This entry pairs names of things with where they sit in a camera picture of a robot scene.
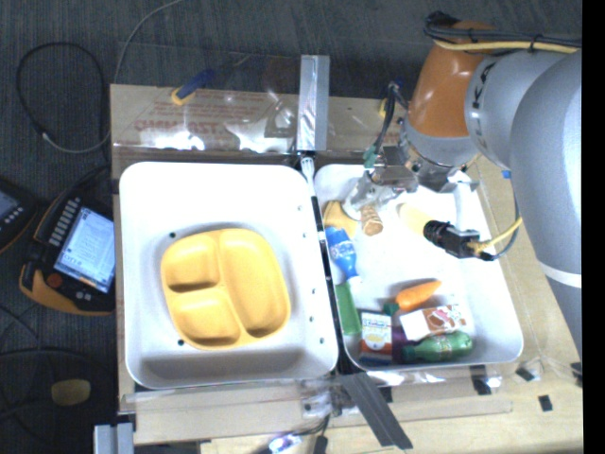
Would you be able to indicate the yellow toy food piece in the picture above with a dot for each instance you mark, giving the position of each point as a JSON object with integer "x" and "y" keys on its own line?
{"x": 338, "y": 215}

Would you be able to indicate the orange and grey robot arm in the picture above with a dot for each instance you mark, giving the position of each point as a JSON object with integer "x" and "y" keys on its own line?
{"x": 543, "y": 159}

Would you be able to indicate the brown cardboard board red print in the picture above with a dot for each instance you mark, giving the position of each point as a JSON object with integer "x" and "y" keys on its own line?
{"x": 425, "y": 419}

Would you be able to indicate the blue plastic bottle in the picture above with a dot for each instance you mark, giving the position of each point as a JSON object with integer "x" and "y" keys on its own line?
{"x": 342, "y": 251}

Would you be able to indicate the thin black and white rod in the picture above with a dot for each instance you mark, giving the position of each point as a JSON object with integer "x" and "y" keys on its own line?
{"x": 326, "y": 258}

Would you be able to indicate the black cylinder on white bracket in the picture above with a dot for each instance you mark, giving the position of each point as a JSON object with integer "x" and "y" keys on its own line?
{"x": 449, "y": 237}

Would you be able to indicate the white plastic tray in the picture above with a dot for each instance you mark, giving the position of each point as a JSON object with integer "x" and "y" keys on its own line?
{"x": 406, "y": 263}
{"x": 212, "y": 192}

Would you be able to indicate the orange carrot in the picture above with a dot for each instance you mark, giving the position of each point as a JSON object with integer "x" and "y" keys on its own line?
{"x": 416, "y": 295}

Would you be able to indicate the brown toy bread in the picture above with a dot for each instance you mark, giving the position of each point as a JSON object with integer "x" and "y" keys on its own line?
{"x": 372, "y": 220}

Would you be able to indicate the white carton red print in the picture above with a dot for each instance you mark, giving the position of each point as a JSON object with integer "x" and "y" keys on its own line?
{"x": 432, "y": 322}

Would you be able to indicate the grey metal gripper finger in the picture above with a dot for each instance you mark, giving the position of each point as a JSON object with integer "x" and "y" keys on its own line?
{"x": 360, "y": 192}
{"x": 385, "y": 196}

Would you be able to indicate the white and orange carton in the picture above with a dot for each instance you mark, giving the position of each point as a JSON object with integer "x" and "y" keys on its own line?
{"x": 375, "y": 338}

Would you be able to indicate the green plastic bottle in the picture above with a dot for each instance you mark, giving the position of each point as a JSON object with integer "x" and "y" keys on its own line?
{"x": 439, "y": 348}

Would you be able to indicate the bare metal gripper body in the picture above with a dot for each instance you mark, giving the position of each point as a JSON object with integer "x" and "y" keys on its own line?
{"x": 394, "y": 170}

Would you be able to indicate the yellow divided plate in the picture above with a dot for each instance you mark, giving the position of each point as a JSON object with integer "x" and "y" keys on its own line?
{"x": 246, "y": 272}

